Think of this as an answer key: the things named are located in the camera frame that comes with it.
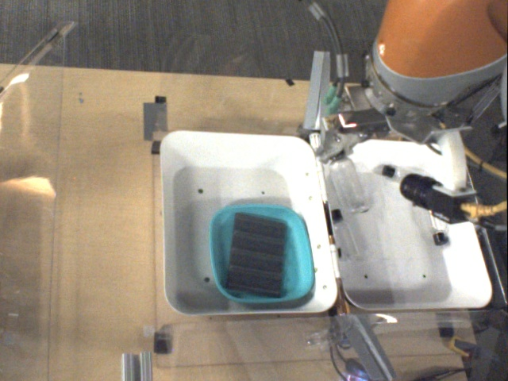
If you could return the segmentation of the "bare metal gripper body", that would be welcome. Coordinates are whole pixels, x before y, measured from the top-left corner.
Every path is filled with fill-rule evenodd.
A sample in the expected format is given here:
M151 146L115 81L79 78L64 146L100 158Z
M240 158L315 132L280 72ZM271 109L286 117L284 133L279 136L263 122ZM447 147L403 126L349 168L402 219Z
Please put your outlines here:
M339 95L339 90L338 85L332 84L325 93L322 131L378 138L390 134L385 116L368 101L366 88L359 84L346 84L342 95Z

